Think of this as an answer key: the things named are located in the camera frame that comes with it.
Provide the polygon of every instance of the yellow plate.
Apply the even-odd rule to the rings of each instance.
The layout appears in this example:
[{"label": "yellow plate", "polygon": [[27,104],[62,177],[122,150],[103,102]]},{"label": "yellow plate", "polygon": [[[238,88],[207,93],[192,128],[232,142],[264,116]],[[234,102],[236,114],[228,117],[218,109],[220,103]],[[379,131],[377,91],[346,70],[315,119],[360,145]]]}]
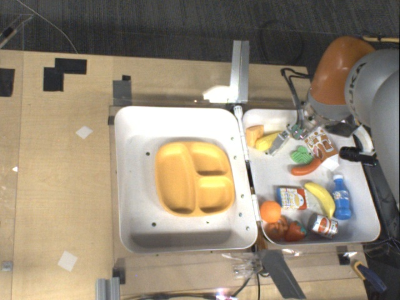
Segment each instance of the yellow plate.
[{"label": "yellow plate", "polygon": [[156,154],[156,187],[161,205],[176,216],[221,213],[234,202],[228,157],[206,142],[172,142]]}]

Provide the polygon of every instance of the carrot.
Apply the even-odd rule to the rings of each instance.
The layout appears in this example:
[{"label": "carrot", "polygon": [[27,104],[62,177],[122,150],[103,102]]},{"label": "carrot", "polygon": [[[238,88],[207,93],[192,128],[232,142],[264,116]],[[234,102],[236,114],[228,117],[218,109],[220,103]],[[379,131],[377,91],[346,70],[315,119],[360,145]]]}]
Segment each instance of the carrot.
[{"label": "carrot", "polygon": [[293,167],[291,170],[291,174],[293,176],[305,176],[306,174],[312,173],[316,170],[323,161],[317,157],[314,158],[309,164],[300,167]]}]

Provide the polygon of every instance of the blue bottle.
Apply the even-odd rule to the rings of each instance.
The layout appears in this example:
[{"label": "blue bottle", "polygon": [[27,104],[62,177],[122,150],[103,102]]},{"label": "blue bottle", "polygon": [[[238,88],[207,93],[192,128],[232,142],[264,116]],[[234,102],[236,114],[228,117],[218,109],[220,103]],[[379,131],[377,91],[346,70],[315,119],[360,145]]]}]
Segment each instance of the blue bottle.
[{"label": "blue bottle", "polygon": [[336,174],[333,176],[335,188],[332,193],[336,209],[333,216],[339,220],[347,220],[351,217],[349,191],[343,183],[343,176]]}]

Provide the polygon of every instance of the box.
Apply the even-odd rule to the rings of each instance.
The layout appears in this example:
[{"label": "box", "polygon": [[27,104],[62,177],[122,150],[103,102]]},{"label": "box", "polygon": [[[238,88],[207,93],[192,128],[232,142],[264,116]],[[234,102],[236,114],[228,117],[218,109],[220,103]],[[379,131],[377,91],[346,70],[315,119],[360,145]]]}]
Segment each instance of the box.
[{"label": "box", "polygon": [[[280,109],[252,109],[243,116],[244,128],[262,124],[265,133],[281,131],[296,120],[296,112]],[[259,203],[276,200],[277,186],[302,186],[315,181],[333,187],[331,172],[319,168],[309,176],[294,177],[289,172],[289,153],[299,141],[290,139],[275,155],[249,148],[256,199],[251,194],[244,160],[241,133],[235,116],[225,109],[201,107],[124,107],[115,117],[119,229],[125,248],[135,253],[246,249],[258,235]],[[332,136],[338,147],[353,146],[352,139]],[[181,217],[161,205],[155,184],[155,157],[165,144],[199,141],[221,148],[229,159],[234,181],[232,206],[217,214]],[[332,239],[309,234],[299,242],[275,242],[282,246],[299,244],[348,244],[375,240],[380,232],[361,164],[341,161],[351,195],[353,217],[339,223]],[[292,220],[306,223],[310,215],[322,212],[311,197],[304,211],[285,210]]]}]

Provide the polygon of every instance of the wooden table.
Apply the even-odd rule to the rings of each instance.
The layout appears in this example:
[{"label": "wooden table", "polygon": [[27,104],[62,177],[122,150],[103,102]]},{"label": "wooden table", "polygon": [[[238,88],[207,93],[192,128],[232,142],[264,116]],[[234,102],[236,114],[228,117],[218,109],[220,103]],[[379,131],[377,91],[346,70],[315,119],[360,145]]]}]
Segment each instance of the wooden table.
[{"label": "wooden table", "polygon": [[[64,92],[44,92],[43,68],[53,68],[55,58],[86,59],[87,73],[65,74]],[[231,64],[0,51],[0,68],[16,70],[12,97],[0,97],[0,261],[14,263],[12,272],[0,271],[0,298],[94,299],[96,279],[109,279],[115,261],[108,126],[113,80],[131,76],[134,96],[202,99],[206,89],[229,85]],[[250,65],[249,97],[290,107],[279,70]],[[304,99],[309,84],[296,85]],[[92,130],[86,139],[76,134],[83,126]],[[11,171],[15,166],[17,172]],[[365,263],[360,245],[349,250]],[[64,251],[77,257],[71,271],[58,265]],[[367,299],[363,282],[349,266],[339,265],[335,247],[300,251],[288,264],[308,299]],[[154,257],[134,256],[133,266],[151,274],[143,263],[159,261]],[[162,281],[145,284],[158,290],[185,276],[184,285],[198,292],[216,281],[215,271],[201,271],[211,268],[201,264],[201,254],[190,260],[190,270],[197,272],[192,277],[182,260],[186,255],[176,257],[181,260],[176,266],[154,269],[163,273]],[[227,275],[221,287],[241,285],[229,270]],[[261,299],[281,298],[270,278],[261,278],[261,284]],[[256,299],[255,280],[239,296]]]}]

